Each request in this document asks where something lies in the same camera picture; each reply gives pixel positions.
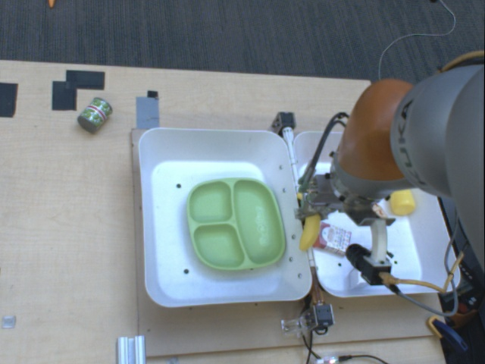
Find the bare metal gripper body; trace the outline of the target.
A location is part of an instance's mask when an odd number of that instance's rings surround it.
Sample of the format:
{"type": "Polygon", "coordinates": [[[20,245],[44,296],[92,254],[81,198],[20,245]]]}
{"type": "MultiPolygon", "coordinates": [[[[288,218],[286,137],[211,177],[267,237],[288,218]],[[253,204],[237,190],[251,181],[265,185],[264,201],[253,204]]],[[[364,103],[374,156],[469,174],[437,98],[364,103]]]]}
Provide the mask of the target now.
{"type": "Polygon", "coordinates": [[[378,205],[376,200],[358,196],[349,192],[342,184],[331,177],[331,174],[314,176],[305,191],[305,209],[310,215],[318,215],[317,206],[330,205],[335,212],[346,214],[358,226],[371,226],[376,220],[383,220],[389,226],[395,222],[378,205]]]}

